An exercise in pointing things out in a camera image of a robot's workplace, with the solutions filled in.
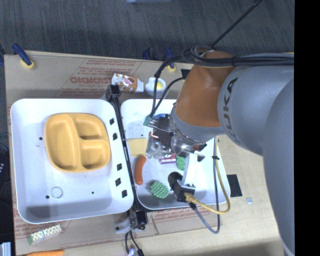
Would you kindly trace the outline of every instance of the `yellow divided plate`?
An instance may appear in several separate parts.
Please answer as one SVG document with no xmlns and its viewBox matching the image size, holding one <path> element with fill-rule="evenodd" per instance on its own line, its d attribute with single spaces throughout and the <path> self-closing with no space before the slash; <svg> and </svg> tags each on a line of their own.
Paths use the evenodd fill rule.
<svg viewBox="0 0 320 256">
<path fill-rule="evenodd" d="M 110 160 L 106 127 L 93 114 L 54 114 L 45 123 L 44 133 L 49 160 L 59 171 L 94 171 Z"/>
</svg>

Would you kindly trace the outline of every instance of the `gray floor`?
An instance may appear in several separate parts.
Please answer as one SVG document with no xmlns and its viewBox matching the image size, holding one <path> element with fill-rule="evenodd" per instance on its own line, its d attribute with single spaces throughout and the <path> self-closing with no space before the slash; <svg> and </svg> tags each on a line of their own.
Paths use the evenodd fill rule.
<svg viewBox="0 0 320 256">
<path fill-rule="evenodd" d="M 253 0 L 1 0 L 0 43 L 26 50 L 142 59 L 154 47 L 175 55 L 210 44 Z M 216 48 L 236 56 L 295 50 L 295 1 L 264 0 Z M 4 69 L 0 68 L 0 143 L 8 145 Z M 10 200 L 7 182 L 0 199 Z"/>
</svg>

